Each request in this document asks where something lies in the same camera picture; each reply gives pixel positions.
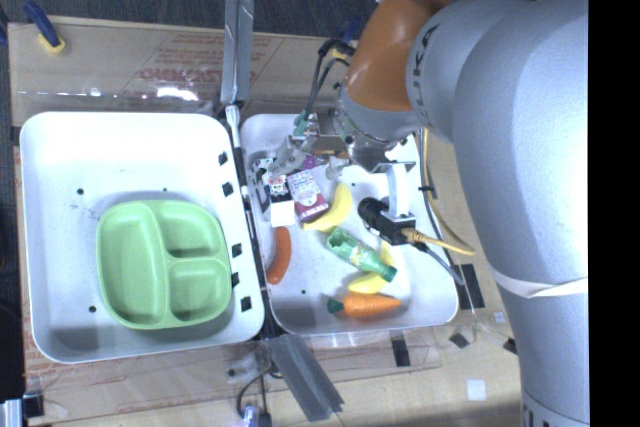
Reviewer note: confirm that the green divided plate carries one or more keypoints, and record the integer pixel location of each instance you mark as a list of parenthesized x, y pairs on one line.
[(165, 265)]

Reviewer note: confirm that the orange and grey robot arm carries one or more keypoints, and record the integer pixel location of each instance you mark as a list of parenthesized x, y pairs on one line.
[(505, 125)]

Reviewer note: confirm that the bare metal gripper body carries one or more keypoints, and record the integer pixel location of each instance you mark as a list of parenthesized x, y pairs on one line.
[(327, 137)]

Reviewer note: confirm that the white plastic tray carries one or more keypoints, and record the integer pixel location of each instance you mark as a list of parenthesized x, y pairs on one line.
[(65, 215), (315, 280)]

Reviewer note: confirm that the small purple toy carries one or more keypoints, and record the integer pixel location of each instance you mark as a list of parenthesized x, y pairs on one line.
[(309, 162)]

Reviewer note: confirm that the black and white carton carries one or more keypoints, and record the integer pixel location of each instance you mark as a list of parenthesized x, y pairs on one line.
[(262, 167)]

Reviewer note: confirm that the orange carrot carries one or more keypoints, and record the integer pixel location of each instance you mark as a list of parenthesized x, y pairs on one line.
[(370, 305)]

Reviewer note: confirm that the thin black and white rod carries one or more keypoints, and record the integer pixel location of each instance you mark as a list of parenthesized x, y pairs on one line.
[(247, 215)]

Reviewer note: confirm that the maroon and pink carton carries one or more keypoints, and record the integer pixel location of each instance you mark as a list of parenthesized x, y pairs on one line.
[(307, 195)]

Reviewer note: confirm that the black cylinder on white bracket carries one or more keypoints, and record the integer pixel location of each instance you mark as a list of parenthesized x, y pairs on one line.
[(387, 220)]

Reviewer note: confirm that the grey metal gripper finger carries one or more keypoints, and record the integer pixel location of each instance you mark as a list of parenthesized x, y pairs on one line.
[(333, 169), (284, 157)]

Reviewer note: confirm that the green plastic bottle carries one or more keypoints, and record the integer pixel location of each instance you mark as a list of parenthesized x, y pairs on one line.
[(360, 254)]

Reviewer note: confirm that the orange red sausage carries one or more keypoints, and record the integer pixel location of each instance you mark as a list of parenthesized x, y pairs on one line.
[(281, 255)]

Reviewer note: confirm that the yellow banana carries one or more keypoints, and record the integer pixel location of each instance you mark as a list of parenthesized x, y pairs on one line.
[(367, 284), (340, 210)]

